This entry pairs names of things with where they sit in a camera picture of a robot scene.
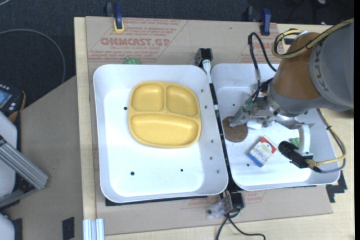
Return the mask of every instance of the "small box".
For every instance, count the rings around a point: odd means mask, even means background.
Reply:
[[[262,137],[247,154],[259,167],[269,160],[277,151],[277,147],[266,137]]]

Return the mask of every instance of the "robotic arm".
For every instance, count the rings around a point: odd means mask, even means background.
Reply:
[[[298,36],[285,54],[278,54],[277,44],[291,34]],[[290,29],[278,35],[272,53],[282,59],[275,76],[258,84],[255,93],[229,121],[230,127],[246,125],[251,119],[269,126],[272,121],[281,122],[284,117],[296,117],[312,108],[335,111],[353,108],[354,19],[335,25],[322,34]],[[265,97],[259,97],[260,91],[265,93]],[[304,142],[297,148],[284,141],[278,149],[296,166],[321,172],[317,166],[326,161],[315,162],[312,156],[304,155],[302,147],[307,145]]]

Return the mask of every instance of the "brown round object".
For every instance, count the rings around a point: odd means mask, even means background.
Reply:
[[[233,116],[226,117],[223,120],[225,138],[231,142],[241,142],[248,136],[248,127],[246,124],[242,124],[232,128],[229,124],[231,119],[233,119]]]

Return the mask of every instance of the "cardboard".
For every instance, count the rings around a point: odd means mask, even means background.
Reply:
[[[125,32],[114,34],[113,20],[109,17],[86,17],[85,20],[96,213],[98,218],[104,218],[106,235],[220,224],[223,219],[208,219],[206,216],[206,208],[216,203],[219,196],[106,205],[99,185],[92,76],[99,66],[122,64],[126,56],[136,56],[143,64],[191,64],[199,48],[212,49],[213,65],[252,63],[248,46],[248,35],[252,32],[257,32],[263,40],[270,61],[278,63],[270,52],[279,33],[276,24],[271,24],[271,34],[265,37],[261,35],[257,22],[124,18]],[[256,59],[264,63],[261,47],[255,38],[253,42]],[[245,208],[234,218],[235,222],[332,213],[324,185],[241,193]]]

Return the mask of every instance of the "yellow plate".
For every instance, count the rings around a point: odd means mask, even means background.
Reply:
[[[138,142],[162,148],[188,147],[198,140],[201,130],[195,93],[163,81],[146,81],[134,87],[128,121]]]

